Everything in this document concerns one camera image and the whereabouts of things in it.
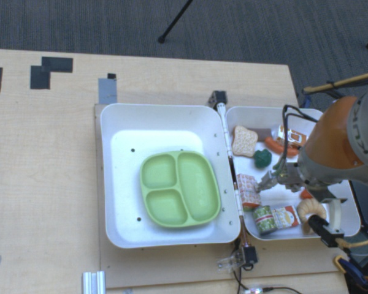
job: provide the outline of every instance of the carpeted floor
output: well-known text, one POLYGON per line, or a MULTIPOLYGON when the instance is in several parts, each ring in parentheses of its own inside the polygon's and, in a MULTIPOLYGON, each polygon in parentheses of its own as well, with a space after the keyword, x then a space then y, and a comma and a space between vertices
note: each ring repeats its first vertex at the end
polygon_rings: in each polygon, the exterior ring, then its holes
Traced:
POLYGON ((0 48, 287 64, 297 94, 368 73, 368 0, 194 0, 159 44, 185 2, 0 0, 0 48))

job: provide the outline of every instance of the green tray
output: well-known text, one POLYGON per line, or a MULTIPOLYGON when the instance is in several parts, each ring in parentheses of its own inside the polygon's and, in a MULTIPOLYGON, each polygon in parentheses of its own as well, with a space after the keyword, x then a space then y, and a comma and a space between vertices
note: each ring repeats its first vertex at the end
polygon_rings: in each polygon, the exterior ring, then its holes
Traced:
POLYGON ((148 157, 140 168, 140 185, 148 215, 163 227, 204 224, 220 212, 213 169, 194 151, 148 157))

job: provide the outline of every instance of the wooden table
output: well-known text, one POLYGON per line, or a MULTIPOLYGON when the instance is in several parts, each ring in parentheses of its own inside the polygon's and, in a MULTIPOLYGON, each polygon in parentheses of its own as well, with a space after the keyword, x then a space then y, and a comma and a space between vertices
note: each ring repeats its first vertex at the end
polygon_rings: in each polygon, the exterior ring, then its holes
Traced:
MULTIPOLYGON (((117 75, 119 102, 204 105, 212 91, 224 90, 228 107, 297 105, 282 65, 0 50, 0 67, 0 293, 81 293, 82 273, 101 269, 94 126, 99 78, 117 75), (73 58, 73 72, 51 73, 50 89, 30 89, 30 67, 40 66, 43 56, 73 58)), ((249 287, 348 293, 332 264, 339 250, 318 239, 251 241, 259 263, 243 276, 249 287)), ((204 271, 195 275, 188 262, 177 262, 181 272, 172 277, 164 274, 163 261, 145 273, 125 253, 113 268, 128 282, 107 292, 235 293, 236 281, 218 274, 216 258, 209 258, 219 249, 199 248, 204 271)))

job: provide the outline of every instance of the green can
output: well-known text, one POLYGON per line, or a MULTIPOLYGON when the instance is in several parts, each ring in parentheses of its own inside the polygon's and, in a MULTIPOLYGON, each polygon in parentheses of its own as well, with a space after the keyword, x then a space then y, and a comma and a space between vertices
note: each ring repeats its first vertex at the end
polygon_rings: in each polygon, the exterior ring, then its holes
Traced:
POLYGON ((253 210, 252 216, 260 235, 270 234, 278 230, 270 206, 259 206, 253 210))

